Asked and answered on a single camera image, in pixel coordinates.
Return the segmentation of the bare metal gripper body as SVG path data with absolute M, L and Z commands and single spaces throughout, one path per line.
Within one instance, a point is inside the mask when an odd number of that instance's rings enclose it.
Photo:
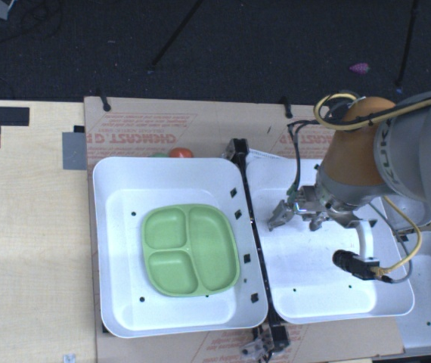
M 309 222 L 316 212 L 326 212 L 330 219 L 341 226 L 357 226 L 358 217 L 354 214 L 355 206 L 337 199 L 326 188 L 316 185 L 304 185 L 296 194 L 295 214 Z

